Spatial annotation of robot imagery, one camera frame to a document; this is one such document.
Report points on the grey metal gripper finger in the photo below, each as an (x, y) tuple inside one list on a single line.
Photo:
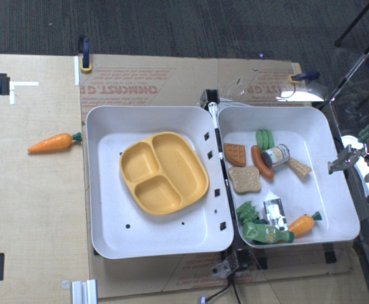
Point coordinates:
[(344, 158)]

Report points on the green toy lettuce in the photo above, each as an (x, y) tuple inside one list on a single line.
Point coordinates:
[(247, 212)]

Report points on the green plastic bottle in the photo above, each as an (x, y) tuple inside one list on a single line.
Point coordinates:
[(262, 233)]

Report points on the white and silver carton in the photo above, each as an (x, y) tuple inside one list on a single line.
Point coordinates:
[(274, 211)]

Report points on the orange toy carrot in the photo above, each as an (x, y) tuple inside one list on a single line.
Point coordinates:
[(53, 142), (301, 225)]

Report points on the brown toy waffle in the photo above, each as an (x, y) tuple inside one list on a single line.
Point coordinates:
[(235, 154)]

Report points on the yellow divided plate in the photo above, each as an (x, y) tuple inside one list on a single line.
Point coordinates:
[(168, 157)]

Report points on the green ridged toy slices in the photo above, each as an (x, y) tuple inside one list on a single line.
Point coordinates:
[(264, 139)]

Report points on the small can with yellow label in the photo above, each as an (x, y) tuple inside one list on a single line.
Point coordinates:
[(278, 155)]

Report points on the beige toy bread slice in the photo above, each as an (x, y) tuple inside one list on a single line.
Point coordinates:
[(244, 179)]

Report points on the brown cardboard board, red print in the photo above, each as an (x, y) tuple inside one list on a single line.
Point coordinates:
[(178, 81)]

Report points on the thin black and white rod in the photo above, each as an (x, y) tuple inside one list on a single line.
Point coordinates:
[(216, 131)]

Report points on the white plastic tray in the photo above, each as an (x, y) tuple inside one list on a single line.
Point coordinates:
[(114, 233), (330, 207)]

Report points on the beige toy waffle wedge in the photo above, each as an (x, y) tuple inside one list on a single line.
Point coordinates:
[(300, 168)]

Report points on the orange toy sausage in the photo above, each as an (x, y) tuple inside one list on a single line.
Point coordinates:
[(256, 158)]

